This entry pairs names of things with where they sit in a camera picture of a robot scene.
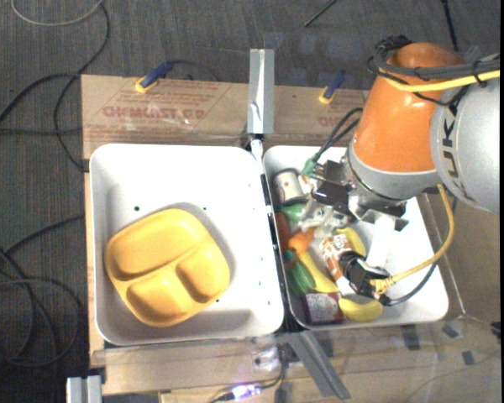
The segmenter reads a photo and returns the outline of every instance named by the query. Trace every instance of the metal bracket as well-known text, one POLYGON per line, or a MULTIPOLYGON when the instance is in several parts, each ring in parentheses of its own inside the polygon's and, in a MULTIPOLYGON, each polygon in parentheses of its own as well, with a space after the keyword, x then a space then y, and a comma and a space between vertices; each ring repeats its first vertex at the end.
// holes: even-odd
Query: metal bracket
POLYGON ((250 50, 247 131, 268 134, 275 131, 275 52, 250 50))
POLYGON ((101 376, 67 378, 66 396, 67 403, 102 403, 101 376))
POLYGON ((280 340, 291 345, 323 397, 335 396, 340 400, 351 398, 351 394, 342 383, 338 372, 328 361, 327 355, 312 331, 287 333, 281 335, 280 340))

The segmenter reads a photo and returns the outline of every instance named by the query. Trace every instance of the green object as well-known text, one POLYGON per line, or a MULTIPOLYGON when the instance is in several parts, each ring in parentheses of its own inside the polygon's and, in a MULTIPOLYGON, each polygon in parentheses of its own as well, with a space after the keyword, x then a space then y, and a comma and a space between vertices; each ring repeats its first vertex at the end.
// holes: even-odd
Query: green object
POLYGON ((300 261, 295 261, 290 255, 291 251, 284 253, 284 260, 291 268, 286 268, 287 284, 289 291, 296 297, 303 297, 305 294, 315 292, 316 282, 306 266, 300 261))
POLYGON ((282 206, 281 211, 289 221, 297 223, 301 221, 305 207, 306 203, 295 203, 289 206, 282 206))
POLYGON ((306 163, 304 163, 304 167, 301 170, 301 175, 311 176, 313 168, 318 163, 318 160, 319 160, 318 154, 314 154, 312 158, 309 158, 308 160, 306 160, 306 163))

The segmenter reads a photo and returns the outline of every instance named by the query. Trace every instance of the white tray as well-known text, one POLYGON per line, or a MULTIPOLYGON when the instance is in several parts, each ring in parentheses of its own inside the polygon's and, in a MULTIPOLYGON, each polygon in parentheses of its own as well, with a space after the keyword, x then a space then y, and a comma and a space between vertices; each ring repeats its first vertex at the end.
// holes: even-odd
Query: white tray
MULTIPOLYGON (((308 146, 274 146, 268 149, 263 159, 268 181, 271 184, 273 175, 280 170, 287 168, 301 170, 306 160, 311 158, 317 151, 317 147, 308 146)), ((339 161, 344 153, 344 148, 329 148, 322 155, 319 162, 324 163, 326 160, 339 161)), ((391 252, 386 262, 386 268, 392 275, 421 264, 434 254, 428 232, 423 222, 422 213, 415 198, 407 202, 407 210, 403 218, 408 220, 409 223, 400 232, 394 232, 391 241, 391 252)), ((374 225, 367 222, 358 222, 354 226, 354 229, 359 233, 366 248, 369 250, 373 239, 374 225)), ((404 296, 417 286, 427 271, 428 268, 400 280, 386 294, 392 299, 404 296)), ((439 267, 436 268, 429 281, 415 296, 397 306, 385 307, 381 316, 372 322, 345 322, 341 325, 309 326, 306 324, 306 317, 301 301, 289 291, 288 297, 293 316, 301 325, 313 330, 433 322, 443 318, 449 308, 448 295, 439 267)))
POLYGON ((284 307, 258 164, 223 146, 108 144, 90 161, 95 321, 115 345, 241 338, 276 331, 284 307), (228 289, 204 311, 172 327, 140 322, 124 305, 102 261, 121 228, 179 206, 206 225, 228 261, 228 289))

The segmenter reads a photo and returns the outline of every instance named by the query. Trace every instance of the yellow object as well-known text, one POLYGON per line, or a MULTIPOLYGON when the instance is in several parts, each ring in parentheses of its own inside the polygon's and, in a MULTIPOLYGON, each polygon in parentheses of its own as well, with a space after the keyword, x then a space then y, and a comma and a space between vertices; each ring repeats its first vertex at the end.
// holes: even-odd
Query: yellow object
POLYGON ((351 227, 340 228, 336 230, 336 233, 345 234, 345 236, 349 240, 349 245, 351 246, 351 249, 354 250, 357 254, 360 254, 363 257, 367 255, 366 248, 362 243, 362 239, 353 228, 351 227))
POLYGON ((386 81, 401 91, 406 92, 430 92, 430 91, 438 91, 445 90, 447 88, 456 88, 457 86, 465 86, 470 84, 475 84, 478 80, 480 81, 489 81, 490 79, 494 79, 496 77, 501 76, 501 71, 488 71, 486 73, 481 73, 478 75, 478 79, 474 76, 465 76, 457 79, 453 79, 451 81, 443 81, 438 84, 427 84, 427 85, 406 85, 402 84, 398 81, 394 81, 393 79, 385 78, 386 81))
POLYGON ((427 259, 426 261, 424 261, 419 265, 414 266, 409 270, 398 273, 397 275, 390 276, 389 278, 370 280, 370 285, 373 285, 376 288, 377 294, 384 294, 386 290, 388 290, 388 288, 394 285, 397 281, 402 280, 403 278, 406 278, 407 276, 412 275, 413 273, 416 273, 419 270, 422 270, 423 268, 433 264, 435 261, 437 261, 443 256, 443 254, 446 252, 446 250, 452 243, 452 240, 454 239, 454 213, 452 212, 452 208, 448 203, 448 197, 446 197, 446 191, 444 190, 444 187, 442 185, 438 185, 437 188, 443 200, 444 208, 446 209, 446 214, 448 215, 448 224, 449 224, 448 236, 446 237, 443 246, 440 247, 440 249, 435 253, 433 257, 427 259))
MULTIPOLYGON (((460 65, 463 60, 438 44, 412 43, 396 50, 388 64, 402 68, 460 65)), ((438 83, 398 75, 412 85, 438 83)), ((426 94, 440 100, 442 91, 426 94)), ((378 76, 366 98, 351 148, 359 162, 376 171, 414 173, 435 170, 429 142, 429 126, 437 104, 392 86, 378 76)))
POLYGON ((321 95, 319 96, 319 101, 322 103, 322 104, 330 104, 330 102, 334 99, 334 94, 332 96, 330 96, 329 98, 326 98, 325 97, 325 92, 327 92, 328 90, 328 86, 326 86, 325 88, 323 88, 323 90, 321 91, 321 95))
POLYGON ((315 227, 310 227, 306 231, 293 234, 293 236, 291 236, 287 241, 288 248, 293 249, 297 255, 306 252, 315 237, 315 231, 315 227))
POLYGON ((104 265, 123 302, 143 323, 169 327, 215 302, 228 288, 220 248, 191 213, 166 209, 115 234, 104 265))
POLYGON ((147 91, 149 91, 151 88, 153 88, 155 85, 157 85, 157 82, 153 82, 151 85, 148 85, 146 88, 144 88, 140 82, 143 81, 144 78, 140 78, 136 81, 134 86, 136 87, 136 91, 139 92, 140 94, 145 94, 147 91))
POLYGON ((345 316, 357 322, 370 322, 383 313, 383 305, 375 299, 366 303, 357 303, 356 301, 341 298, 338 300, 338 306, 345 316))
POLYGON ((298 258, 306 266, 310 275, 312 275, 315 281, 315 291, 339 292, 338 286, 316 266, 309 252, 306 251, 299 254, 298 258))

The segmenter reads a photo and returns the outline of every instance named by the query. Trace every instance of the blue clamp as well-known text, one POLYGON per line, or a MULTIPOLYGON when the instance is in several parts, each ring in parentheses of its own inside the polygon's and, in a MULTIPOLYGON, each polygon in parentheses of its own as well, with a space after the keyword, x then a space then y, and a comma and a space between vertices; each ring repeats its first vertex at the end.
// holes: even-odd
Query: blue clamp
POLYGON ((157 79, 166 78, 168 72, 173 68, 174 63, 172 61, 167 61, 166 63, 162 63, 158 67, 155 67, 147 76, 144 76, 136 82, 136 91, 145 94, 157 84, 157 79))
POLYGON ((322 92, 321 96, 319 96, 319 101, 323 104, 329 104, 334 98, 334 92, 345 79, 345 73, 339 71, 334 80, 327 86, 322 92))

